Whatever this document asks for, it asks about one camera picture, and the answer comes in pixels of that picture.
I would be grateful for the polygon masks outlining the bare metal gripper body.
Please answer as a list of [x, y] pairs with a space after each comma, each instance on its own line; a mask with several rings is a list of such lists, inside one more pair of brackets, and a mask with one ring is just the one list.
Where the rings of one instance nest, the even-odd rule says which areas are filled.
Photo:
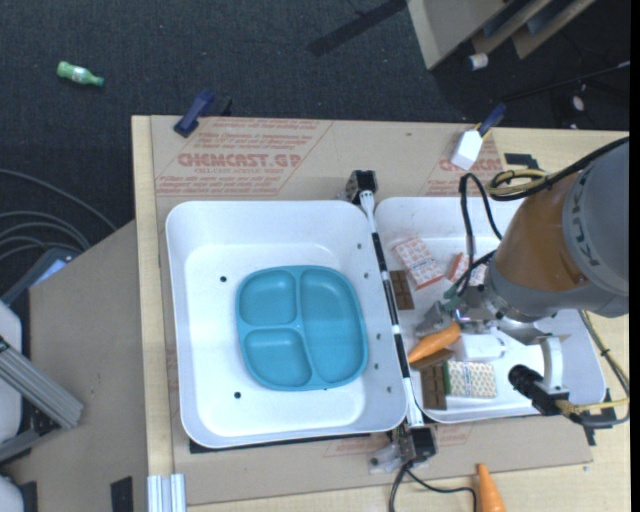
[[524, 345], [539, 345], [552, 337], [562, 342], [571, 334], [541, 329], [537, 319], [512, 308], [490, 288], [467, 288], [452, 299], [452, 315], [462, 325], [472, 320], [494, 320], [500, 332]]

